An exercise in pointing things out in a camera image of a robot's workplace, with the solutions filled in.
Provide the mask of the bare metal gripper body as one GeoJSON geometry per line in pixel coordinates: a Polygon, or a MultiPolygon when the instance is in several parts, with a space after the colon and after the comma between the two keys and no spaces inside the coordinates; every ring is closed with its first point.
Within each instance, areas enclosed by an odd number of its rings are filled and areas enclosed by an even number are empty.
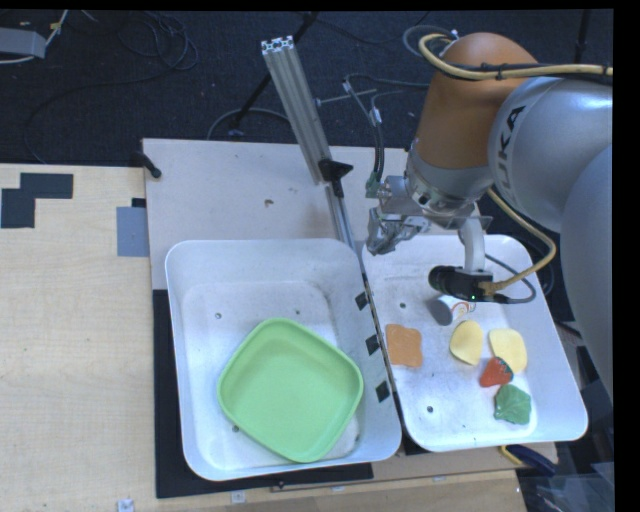
{"type": "Polygon", "coordinates": [[[388,176],[377,191],[377,199],[377,231],[457,230],[476,217],[472,201],[441,194],[407,176],[388,176]]]}

